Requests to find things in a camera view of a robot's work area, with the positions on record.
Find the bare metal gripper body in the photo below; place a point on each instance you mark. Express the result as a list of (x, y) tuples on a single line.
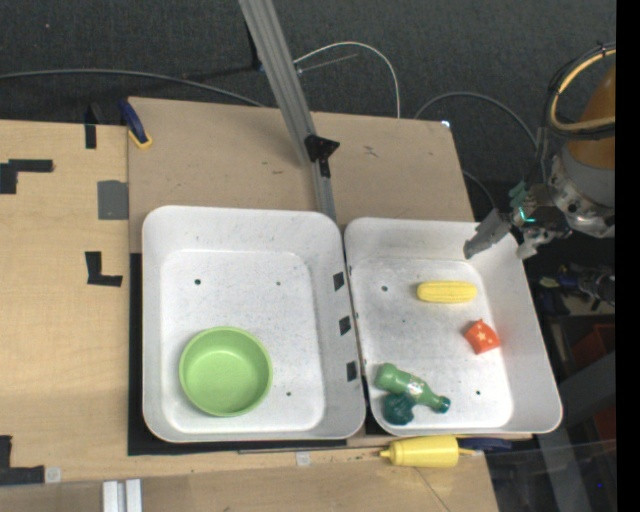
[(555, 220)]

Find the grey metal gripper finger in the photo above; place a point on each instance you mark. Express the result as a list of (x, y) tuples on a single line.
[(529, 246), (487, 232)]

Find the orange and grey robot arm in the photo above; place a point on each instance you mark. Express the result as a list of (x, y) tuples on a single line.
[(595, 140)]

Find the yellow corn cob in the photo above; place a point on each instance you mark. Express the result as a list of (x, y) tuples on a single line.
[(446, 292)]

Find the orange carton with white stars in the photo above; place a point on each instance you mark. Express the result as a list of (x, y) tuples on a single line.
[(482, 337)]

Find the white plastic tray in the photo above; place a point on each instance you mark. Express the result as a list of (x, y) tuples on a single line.
[(425, 340), (240, 235)]

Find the green bottle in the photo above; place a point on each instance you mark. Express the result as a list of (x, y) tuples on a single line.
[(407, 386)]

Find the dark green broccoli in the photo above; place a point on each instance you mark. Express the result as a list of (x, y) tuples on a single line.
[(397, 411)]

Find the yellow mustard bottle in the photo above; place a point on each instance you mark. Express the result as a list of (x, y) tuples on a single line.
[(425, 451)]

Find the brown flat board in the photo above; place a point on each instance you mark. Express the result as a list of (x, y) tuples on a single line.
[(225, 155)]

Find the green bowl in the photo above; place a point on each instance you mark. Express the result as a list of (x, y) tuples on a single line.
[(225, 372)]

